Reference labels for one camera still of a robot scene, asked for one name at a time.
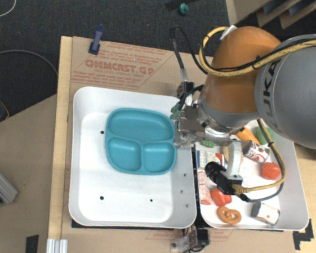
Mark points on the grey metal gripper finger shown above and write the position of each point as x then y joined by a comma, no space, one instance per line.
192,139
179,140

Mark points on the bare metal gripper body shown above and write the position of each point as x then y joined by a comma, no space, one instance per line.
194,121

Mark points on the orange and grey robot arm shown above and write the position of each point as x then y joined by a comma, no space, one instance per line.
236,84

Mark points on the green grapes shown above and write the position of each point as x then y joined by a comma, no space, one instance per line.
207,143

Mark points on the white blue red carton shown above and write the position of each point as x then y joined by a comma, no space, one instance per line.
209,158

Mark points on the tan round biscuit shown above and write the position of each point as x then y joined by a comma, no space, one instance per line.
225,150

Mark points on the blue divided plate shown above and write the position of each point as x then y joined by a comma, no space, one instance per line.
141,127

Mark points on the red and white packet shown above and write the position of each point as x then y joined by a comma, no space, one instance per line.
203,192

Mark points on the orange carrot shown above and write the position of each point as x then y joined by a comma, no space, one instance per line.
247,135

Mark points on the thin black and white rod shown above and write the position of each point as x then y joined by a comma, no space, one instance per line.
179,60

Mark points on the red-orange pepper toy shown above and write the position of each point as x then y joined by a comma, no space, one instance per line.
220,198

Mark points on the green cylinder toy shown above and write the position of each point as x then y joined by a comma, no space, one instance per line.
260,134

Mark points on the white can with red print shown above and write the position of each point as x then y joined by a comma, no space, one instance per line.
258,153

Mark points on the white plastic tray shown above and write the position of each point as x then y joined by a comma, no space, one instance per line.
127,199
292,195

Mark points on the orange pretzel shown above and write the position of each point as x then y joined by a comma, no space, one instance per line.
223,214

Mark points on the red-orange strawberry toy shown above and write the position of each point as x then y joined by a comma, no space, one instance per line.
271,170

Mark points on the brown cardboard board red print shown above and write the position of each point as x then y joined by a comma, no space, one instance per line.
110,69

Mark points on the white cup with grey lid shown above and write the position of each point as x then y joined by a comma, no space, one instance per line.
267,213

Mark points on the small teal object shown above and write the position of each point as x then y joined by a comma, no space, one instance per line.
183,8

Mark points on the black cylinder on white bracket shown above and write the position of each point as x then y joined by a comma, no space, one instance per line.
225,180

